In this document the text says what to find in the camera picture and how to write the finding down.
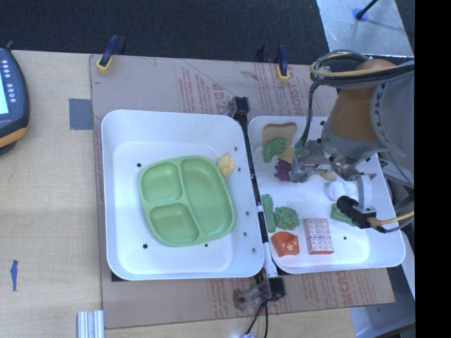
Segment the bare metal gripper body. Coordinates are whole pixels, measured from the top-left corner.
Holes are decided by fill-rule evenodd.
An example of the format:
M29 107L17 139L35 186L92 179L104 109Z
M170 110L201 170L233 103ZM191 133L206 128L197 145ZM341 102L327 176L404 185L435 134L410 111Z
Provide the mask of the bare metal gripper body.
M316 166L317 173L335 173L343 180L353 180L357 162L342 155L327 139L309 140L299 154L301 168Z

